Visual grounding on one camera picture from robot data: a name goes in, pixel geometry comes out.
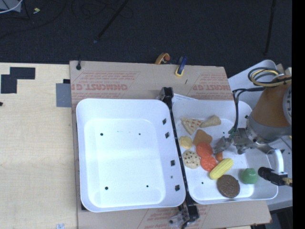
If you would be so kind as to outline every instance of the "red tomato slice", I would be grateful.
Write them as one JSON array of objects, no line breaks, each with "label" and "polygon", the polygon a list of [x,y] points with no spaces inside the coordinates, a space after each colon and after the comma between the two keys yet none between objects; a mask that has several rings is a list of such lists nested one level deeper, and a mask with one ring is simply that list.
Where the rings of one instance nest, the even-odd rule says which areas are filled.
[{"label": "red tomato slice", "polygon": [[209,157],[213,154],[212,146],[209,143],[199,142],[196,145],[196,153],[200,157]]},{"label": "red tomato slice", "polygon": [[202,157],[200,159],[200,165],[204,170],[211,171],[217,165],[217,161],[212,156]]}]

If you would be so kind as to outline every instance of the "yellow corn cob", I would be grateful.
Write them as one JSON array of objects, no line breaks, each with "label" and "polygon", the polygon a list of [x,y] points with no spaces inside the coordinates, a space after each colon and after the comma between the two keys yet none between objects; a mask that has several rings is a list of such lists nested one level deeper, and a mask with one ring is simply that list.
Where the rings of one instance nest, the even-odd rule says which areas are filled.
[{"label": "yellow corn cob", "polygon": [[224,173],[226,173],[233,165],[233,160],[231,158],[223,159],[216,167],[211,170],[210,178],[215,180],[221,177]]}]

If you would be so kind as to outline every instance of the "dark floor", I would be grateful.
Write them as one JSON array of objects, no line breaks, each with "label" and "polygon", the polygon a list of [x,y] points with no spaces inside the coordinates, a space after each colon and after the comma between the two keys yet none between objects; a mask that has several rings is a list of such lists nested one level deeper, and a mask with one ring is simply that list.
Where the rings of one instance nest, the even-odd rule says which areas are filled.
[{"label": "dark floor", "polygon": [[265,59],[292,66],[292,0],[129,0],[94,43],[124,1],[24,0],[0,13],[0,62],[154,63],[167,52],[228,77]]}]

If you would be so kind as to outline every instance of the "white tray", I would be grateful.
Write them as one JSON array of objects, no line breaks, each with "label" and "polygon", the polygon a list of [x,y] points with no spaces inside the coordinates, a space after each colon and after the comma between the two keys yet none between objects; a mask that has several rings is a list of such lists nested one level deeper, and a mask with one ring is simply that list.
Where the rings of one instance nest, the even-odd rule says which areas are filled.
[{"label": "white tray", "polygon": [[[239,101],[239,122],[238,127],[246,126],[246,115],[250,115],[251,107]],[[221,125],[201,128],[207,134],[213,137],[211,146],[215,146],[218,140],[222,137],[228,137],[228,131],[232,128],[235,122],[235,105],[233,101],[211,101],[211,100],[179,100],[173,104],[173,115],[176,124],[178,138],[184,135],[190,136],[181,123],[181,118],[195,118],[206,120],[212,115],[217,115],[221,119]],[[193,140],[196,131],[190,136]],[[198,167],[191,169],[185,167],[187,184],[190,196],[200,204],[215,204],[232,201],[243,200],[259,200],[272,199],[276,197],[278,187],[270,181],[259,177],[258,181],[253,184],[244,184],[240,181],[239,175],[245,168],[254,168],[256,171],[259,167],[270,167],[268,156],[258,149],[247,149],[242,155],[237,154],[236,147],[231,145],[223,152],[223,157],[230,157],[234,164],[226,174],[234,176],[239,180],[240,193],[235,198],[223,197],[216,187],[216,180],[208,177],[208,172],[203,168]]]},{"label": "white tray", "polygon": [[183,176],[165,103],[84,99],[77,105],[76,116],[81,201],[88,210],[183,203]]}]

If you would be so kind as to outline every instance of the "white cable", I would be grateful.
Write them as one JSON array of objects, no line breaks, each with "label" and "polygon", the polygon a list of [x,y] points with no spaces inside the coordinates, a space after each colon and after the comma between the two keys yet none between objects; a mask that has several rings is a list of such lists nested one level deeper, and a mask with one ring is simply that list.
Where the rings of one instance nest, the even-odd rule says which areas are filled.
[{"label": "white cable", "polygon": [[9,10],[1,11],[0,13],[6,13],[6,12],[9,12],[9,11],[14,10],[15,8],[17,8],[17,7],[22,3],[22,1],[23,1],[23,0],[20,0],[20,1],[18,2],[18,4],[17,4],[15,7],[10,8]]}]

